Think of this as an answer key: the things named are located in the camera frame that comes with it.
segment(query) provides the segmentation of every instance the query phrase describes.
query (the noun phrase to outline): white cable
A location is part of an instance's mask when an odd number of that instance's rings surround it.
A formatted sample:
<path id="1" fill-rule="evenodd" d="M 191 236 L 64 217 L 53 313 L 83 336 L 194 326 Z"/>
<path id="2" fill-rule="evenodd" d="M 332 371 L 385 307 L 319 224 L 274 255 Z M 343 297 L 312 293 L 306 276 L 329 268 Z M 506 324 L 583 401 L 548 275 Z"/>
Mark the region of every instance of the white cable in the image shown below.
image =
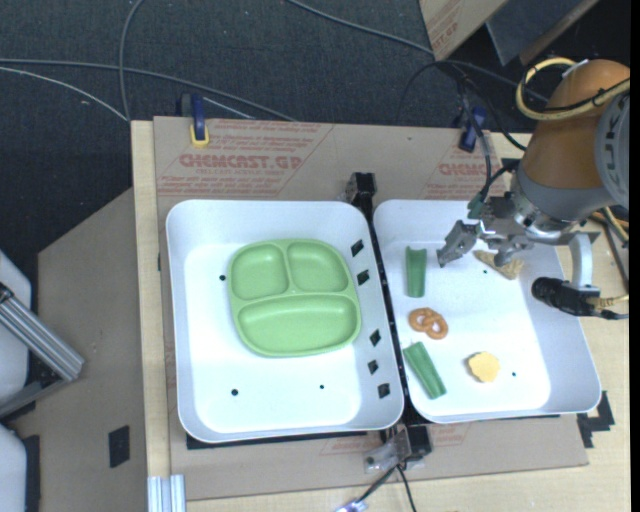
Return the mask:
<path id="1" fill-rule="evenodd" d="M 358 25 L 357 23 L 353 23 L 352 21 L 343 20 L 342 18 L 338 18 L 337 16 L 332 16 L 331 14 L 327 14 L 326 12 L 322 12 L 318 9 L 315 9 L 307 4 L 303 4 L 302 2 L 298 2 L 297 0 L 286 0 L 292 5 L 300 7 L 305 11 L 315 14 L 316 16 L 320 16 L 326 20 L 333 21 L 334 23 L 338 23 L 340 25 L 344 25 L 345 27 L 355 28 L 356 30 L 361 30 L 362 32 L 366 32 L 368 34 L 372 34 L 374 36 L 382 37 L 384 39 L 389 39 L 390 41 L 395 41 L 396 43 L 404 44 L 405 46 L 409 46 L 411 48 L 415 48 L 416 50 L 420 50 L 421 52 L 425 52 L 431 56 L 433 56 L 433 52 L 431 49 L 427 48 L 418 43 L 414 43 L 413 41 L 409 41 L 408 39 L 404 39 L 402 37 L 394 36 L 393 34 L 387 34 L 386 32 L 382 32 L 380 30 L 376 30 L 374 28 L 365 27 L 364 25 Z"/>
<path id="2" fill-rule="evenodd" d="M 49 60 L 49 59 L 5 59 L 0 57 L 0 64 L 16 64 L 20 66 L 68 66 L 68 67 L 79 67 L 79 68 L 88 68 L 88 69 L 104 69 L 109 71 L 118 71 L 118 66 L 114 66 L 113 64 L 98 64 L 94 62 L 76 62 L 76 61 L 65 61 L 65 60 Z M 177 78 L 170 75 L 165 75 L 164 73 L 157 73 L 155 71 L 147 71 L 145 69 L 136 69 L 130 67 L 123 68 L 126 73 L 133 73 L 142 76 L 150 76 L 153 78 L 160 78 L 162 80 L 167 80 L 169 82 L 173 82 L 180 85 L 186 85 L 187 87 L 193 87 L 195 89 L 199 89 L 210 94 L 215 94 L 217 96 L 222 96 L 223 98 L 228 98 L 232 101 L 237 101 L 239 103 L 243 103 L 244 105 L 248 105 L 258 110 L 262 110 L 263 112 L 267 112 L 275 117 L 279 117 L 280 119 L 284 119 L 286 121 L 296 121 L 296 119 L 283 114 L 282 112 L 278 112 L 277 110 L 273 110 L 269 107 L 265 107 L 264 105 L 260 105 L 253 101 L 241 98 L 239 96 L 235 96 L 233 94 L 229 94 L 227 92 L 221 91 L 219 89 L 214 89 L 212 87 L 208 87 L 206 85 L 198 84 L 195 82 L 191 82 L 189 80 L 184 80 L 182 78 Z"/>
<path id="3" fill-rule="evenodd" d="M 136 4 L 129 11 L 126 21 L 124 22 L 124 28 L 120 35 L 120 46 L 118 47 L 118 79 L 120 82 L 120 96 L 122 97 L 122 108 L 124 109 L 124 115 L 129 121 L 131 116 L 129 115 L 129 100 L 127 100 L 127 91 L 124 84 L 124 47 L 127 39 L 127 33 L 129 32 L 129 25 L 131 20 L 136 14 L 138 7 L 142 5 L 144 0 L 138 0 Z"/>
<path id="4" fill-rule="evenodd" d="M 29 76 L 31 78 L 38 78 L 39 80 L 44 80 L 45 82 L 50 82 L 52 84 L 56 84 L 56 85 L 60 85 L 62 87 L 66 87 L 67 89 L 71 89 L 72 91 L 75 91 L 79 94 L 82 94 L 83 96 L 89 98 L 90 100 L 95 101 L 96 103 L 98 103 L 99 105 L 102 105 L 104 108 L 106 108 L 107 110 L 110 110 L 111 112 L 113 112 L 115 115 L 117 115 L 120 119 L 122 119 L 124 122 L 128 123 L 129 121 L 127 121 L 127 118 L 122 115 L 120 112 L 118 112 L 115 108 L 113 108 L 111 105 L 105 103 L 104 101 L 96 98 L 95 96 L 93 96 L 92 94 L 89 94 L 86 91 L 83 91 L 82 89 L 78 89 L 77 87 L 65 83 L 65 82 L 61 82 L 59 80 L 55 80 L 53 78 L 49 78 L 46 76 L 42 76 L 42 75 L 37 75 L 36 73 L 31 73 L 29 71 L 23 71 L 21 69 L 13 69 L 13 68 L 5 68 L 5 67 L 1 67 L 0 66 L 0 71 L 6 71 L 8 73 L 15 73 L 17 75 L 23 75 L 23 76 Z"/>
<path id="5" fill-rule="evenodd" d="M 233 112 L 236 115 L 239 115 L 240 117 L 244 117 L 245 119 L 255 119 L 255 117 L 250 116 L 249 114 L 245 114 L 244 112 L 240 112 L 239 110 L 236 110 L 235 108 L 231 108 L 231 107 L 227 107 L 226 105 L 223 105 L 222 103 L 218 103 L 217 101 L 213 101 L 211 98 L 207 98 L 206 96 L 203 96 L 202 99 L 204 101 L 207 101 L 209 103 L 211 103 L 212 105 L 216 105 L 217 107 L 220 107 L 224 110 L 227 110 L 229 112 Z"/>

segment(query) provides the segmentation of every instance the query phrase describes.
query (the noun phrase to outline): blue clamp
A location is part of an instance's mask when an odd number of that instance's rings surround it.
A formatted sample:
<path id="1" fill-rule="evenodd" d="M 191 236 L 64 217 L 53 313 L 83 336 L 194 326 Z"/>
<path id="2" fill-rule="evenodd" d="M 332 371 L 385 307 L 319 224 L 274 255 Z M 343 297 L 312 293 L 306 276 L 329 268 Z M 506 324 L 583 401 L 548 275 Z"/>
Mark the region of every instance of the blue clamp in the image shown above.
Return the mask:
<path id="1" fill-rule="evenodd" d="M 197 148 L 206 148 L 209 144 L 209 130 L 204 117 L 204 107 L 202 106 L 202 96 L 191 95 L 191 114 L 193 124 L 191 125 L 191 144 Z"/>
<path id="2" fill-rule="evenodd" d="M 487 111 L 483 107 L 473 107 L 471 113 L 475 118 L 478 126 L 482 129 L 484 122 L 487 120 Z M 458 147 L 463 149 L 464 151 L 468 151 L 469 153 L 473 153 L 473 150 L 476 147 L 476 139 L 477 135 L 475 130 L 473 129 L 473 125 L 471 124 L 471 120 L 467 120 L 467 126 L 465 131 L 460 136 L 460 142 L 458 142 Z"/>

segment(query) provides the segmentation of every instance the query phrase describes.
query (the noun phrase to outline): white tray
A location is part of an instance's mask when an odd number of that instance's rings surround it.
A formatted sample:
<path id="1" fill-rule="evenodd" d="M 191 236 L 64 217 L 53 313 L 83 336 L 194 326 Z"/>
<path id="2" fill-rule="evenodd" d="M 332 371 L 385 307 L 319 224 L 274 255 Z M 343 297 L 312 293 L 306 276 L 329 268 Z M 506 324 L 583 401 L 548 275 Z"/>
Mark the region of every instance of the white tray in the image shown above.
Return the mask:
<path id="1" fill-rule="evenodd" d="M 411 369 L 411 402 L 436 423 L 584 412 L 600 400 L 600 382 L 579 319 L 532 297 L 541 276 L 563 279 L 555 248 L 537 245 L 517 253 L 525 265 L 510 281 L 469 253 L 440 268 L 436 250 L 466 202 L 392 200 L 381 204 L 374 225 L 388 277 L 398 336 L 404 348 L 424 342 L 447 393 L 430 399 Z M 426 292 L 406 293 L 405 249 L 427 249 Z M 474 249 L 487 250 L 479 241 Z M 414 331 L 409 313 L 430 307 L 449 334 L 434 340 Z M 476 381 L 465 360 L 476 352 L 498 357 L 492 383 Z"/>
<path id="2" fill-rule="evenodd" d="M 340 202 L 187 200 L 169 212 L 166 228 L 178 412 L 189 434 L 216 443 L 376 430 L 398 421 L 402 386 L 359 210 Z M 345 259 L 362 317 L 351 344 L 320 355 L 270 358 L 241 342 L 220 276 L 241 247 L 284 238 L 326 242 Z M 359 240 L 364 248 L 353 256 Z M 365 270 L 369 279 L 358 285 Z"/>
<path id="3" fill-rule="evenodd" d="M 3 512 L 24 512 L 27 452 L 22 441 L 0 425 L 0 503 Z"/>

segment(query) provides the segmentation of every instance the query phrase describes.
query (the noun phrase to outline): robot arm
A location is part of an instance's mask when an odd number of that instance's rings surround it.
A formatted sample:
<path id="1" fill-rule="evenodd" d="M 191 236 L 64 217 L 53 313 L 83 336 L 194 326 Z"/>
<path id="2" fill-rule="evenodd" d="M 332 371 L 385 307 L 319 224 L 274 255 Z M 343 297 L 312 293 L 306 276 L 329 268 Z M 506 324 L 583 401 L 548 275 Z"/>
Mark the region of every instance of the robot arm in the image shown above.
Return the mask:
<path id="1" fill-rule="evenodd" d="M 558 293 L 564 290 L 556 290 L 556 303 L 552 303 L 548 282 L 534 286 L 533 292 L 550 305 L 586 315 L 593 308 L 583 307 L 581 298 L 586 288 L 588 295 L 597 292 L 588 282 L 590 243 L 585 243 L 585 237 L 589 235 L 571 230 L 606 206 L 629 208 L 630 70 L 608 60 L 548 62 L 570 67 L 544 112 L 529 110 L 518 89 L 520 110 L 539 122 L 512 176 L 510 190 L 503 197 L 485 199 L 485 187 L 469 204 L 468 218 L 477 222 L 456 222 L 444 247 L 437 251 L 438 262 L 444 267 L 461 258 L 478 239 L 497 250 L 494 263 L 499 267 L 536 243 L 570 245 L 574 274 L 562 286 L 576 291 L 576 301 L 565 307 L 558 302 Z M 527 80 L 532 76 L 530 71 Z"/>

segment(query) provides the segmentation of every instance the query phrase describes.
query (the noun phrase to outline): gray carpet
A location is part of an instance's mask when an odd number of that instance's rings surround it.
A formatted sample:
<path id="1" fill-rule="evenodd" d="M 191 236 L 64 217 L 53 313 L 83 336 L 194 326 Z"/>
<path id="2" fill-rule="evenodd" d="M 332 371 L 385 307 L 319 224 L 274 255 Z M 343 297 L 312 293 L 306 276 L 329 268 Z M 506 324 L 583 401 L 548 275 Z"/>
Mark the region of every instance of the gray carpet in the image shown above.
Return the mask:
<path id="1" fill-rule="evenodd" d="M 428 46 L 417 0 L 309 0 L 340 18 Z M 0 66 L 82 89 L 120 113 L 114 69 L 26 65 L 42 59 L 115 66 L 134 2 L 2 0 Z M 630 0 L 601 0 L 545 54 L 604 56 L 630 64 Z M 518 80 L 481 28 L 452 58 Z M 425 52 L 322 19 L 283 0 L 147 0 L 132 19 L 125 65 L 215 88 L 312 122 L 449 126 L 457 111 L 451 71 L 429 69 L 407 91 Z M 513 90 L 468 71 L 509 131 L 533 124 Z M 131 186 L 129 127 L 98 102 L 56 83 L 0 70 L 0 249 L 26 273 L 39 251 Z M 127 73 L 133 119 L 174 115 L 184 92 L 200 92 L 208 117 L 278 119 L 272 112 L 197 87 Z M 496 129 L 493 119 L 489 128 Z"/>

